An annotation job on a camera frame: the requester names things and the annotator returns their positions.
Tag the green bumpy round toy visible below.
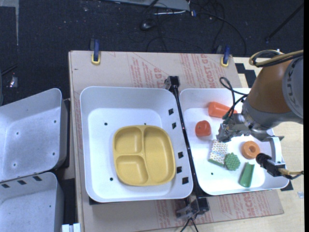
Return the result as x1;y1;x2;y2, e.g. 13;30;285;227
224;152;241;171

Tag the red orange round toy fruit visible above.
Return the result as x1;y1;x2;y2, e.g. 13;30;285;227
195;120;212;137

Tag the brown cardboard board red print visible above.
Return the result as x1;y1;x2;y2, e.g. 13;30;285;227
68;50;285;232

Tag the orange carrot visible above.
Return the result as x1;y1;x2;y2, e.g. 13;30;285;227
208;101;239;119

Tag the black cylinder on white bracket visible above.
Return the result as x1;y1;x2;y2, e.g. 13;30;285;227
255;136;286;177

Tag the black block with thin wires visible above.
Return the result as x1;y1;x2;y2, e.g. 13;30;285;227
175;196;210;218
165;75;181;91

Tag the yellow and green sponge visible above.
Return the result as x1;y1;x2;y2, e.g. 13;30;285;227
207;140;229;167

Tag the yellow divided plate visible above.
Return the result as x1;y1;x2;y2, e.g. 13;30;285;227
112;125;176;187

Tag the green celery stick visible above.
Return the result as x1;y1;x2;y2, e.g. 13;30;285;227
239;162;255;188

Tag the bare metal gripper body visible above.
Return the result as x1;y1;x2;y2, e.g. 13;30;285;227
215;113;253;143

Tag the orange doughnut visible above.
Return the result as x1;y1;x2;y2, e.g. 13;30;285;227
240;140;261;160

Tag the thin black rod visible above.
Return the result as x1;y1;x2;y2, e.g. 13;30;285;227
172;85;202;200

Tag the white plastic tray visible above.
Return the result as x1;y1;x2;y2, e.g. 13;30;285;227
79;86;194;203
179;87;290;196

